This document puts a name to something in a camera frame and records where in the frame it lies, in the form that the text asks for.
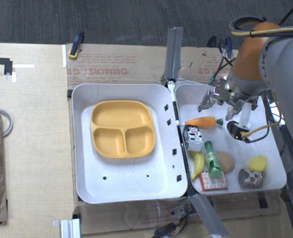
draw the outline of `beige tabletop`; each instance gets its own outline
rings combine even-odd
[[[0,108],[13,118],[4,139],[8,221],[0,238],[58,238],[59,220],[74,210],[67,72],[62,45],[2,44],[0,58],[13,64],[16,82],[0,65]],[[223,220],[231,237],[293,237],[282,199],[276,214]],[[89,237],[151,237],[154,230],[95,234]],[[190,224],[179,237],[208,238],[202,223]]]

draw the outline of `carrot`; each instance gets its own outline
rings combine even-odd
[[[197,127],[212,127],[215,124],[223,125],[223,119],[215,119],[214,117],[199,117],[185,122],[186,125],[193,125]]]

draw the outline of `banana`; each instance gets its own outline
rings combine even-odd
[[[204,171],[205,159],[201,151],[199,152],[189,151],[189,152],[192,154],[194,158],[194,171],[192,173],[191,179],[195,180],[196,176]]]

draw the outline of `green bottle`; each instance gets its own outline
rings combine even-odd
[[[212,142],[205,142],[205,161],[208,169],[208,173],[210,177],[219,177],[222,174],[222,169],[220,167],[220,161],[217,153],[215,152]]]

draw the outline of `gray ring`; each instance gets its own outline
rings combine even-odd
[[[9,126],[7,128],[7,130],[3,133],[3,137],[6,137],[10,134],[10,132],[12,131],[13,128],[13,119],[12,117],[9,115],[9,113],[7,111],[5,111],[4,109],[0,109],[0,114],[4,115],[8,120],[9,120]]]

